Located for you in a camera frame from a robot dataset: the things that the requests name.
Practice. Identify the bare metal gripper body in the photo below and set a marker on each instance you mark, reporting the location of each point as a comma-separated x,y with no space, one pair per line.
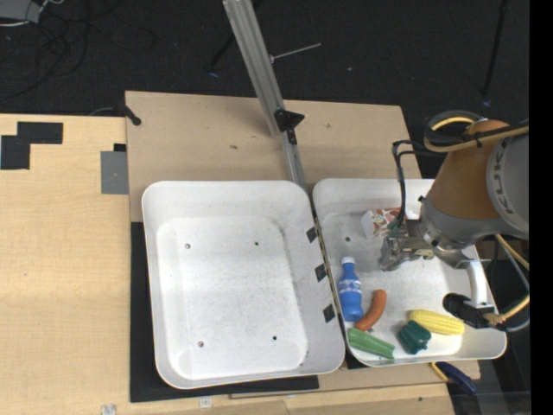
412,244

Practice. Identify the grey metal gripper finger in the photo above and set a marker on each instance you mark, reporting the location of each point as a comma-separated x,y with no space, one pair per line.
385,261
400,262

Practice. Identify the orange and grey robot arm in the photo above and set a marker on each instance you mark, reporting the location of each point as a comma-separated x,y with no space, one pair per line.
475,188

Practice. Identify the white plastic tray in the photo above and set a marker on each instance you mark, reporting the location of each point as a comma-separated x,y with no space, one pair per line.
233,292
415,283

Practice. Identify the white printed carton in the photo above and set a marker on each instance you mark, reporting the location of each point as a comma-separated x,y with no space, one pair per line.
380,223

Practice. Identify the blue plastic bottle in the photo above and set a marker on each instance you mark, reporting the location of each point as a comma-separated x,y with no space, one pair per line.
349,294

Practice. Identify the orange sausage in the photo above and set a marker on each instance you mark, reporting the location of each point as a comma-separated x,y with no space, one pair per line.
375,311

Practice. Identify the yellow corn cob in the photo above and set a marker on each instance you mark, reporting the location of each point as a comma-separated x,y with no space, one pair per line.
436,321

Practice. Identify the dark green bell pepper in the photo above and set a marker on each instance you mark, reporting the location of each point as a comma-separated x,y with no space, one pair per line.
414,336

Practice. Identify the green cucumber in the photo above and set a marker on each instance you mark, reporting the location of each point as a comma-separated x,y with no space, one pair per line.
369,343

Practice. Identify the brown cardboard board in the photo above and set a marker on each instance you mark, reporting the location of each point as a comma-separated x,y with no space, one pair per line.
207,145

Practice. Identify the black cylinder on white bracket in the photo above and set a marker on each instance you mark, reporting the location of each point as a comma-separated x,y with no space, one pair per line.
464,307

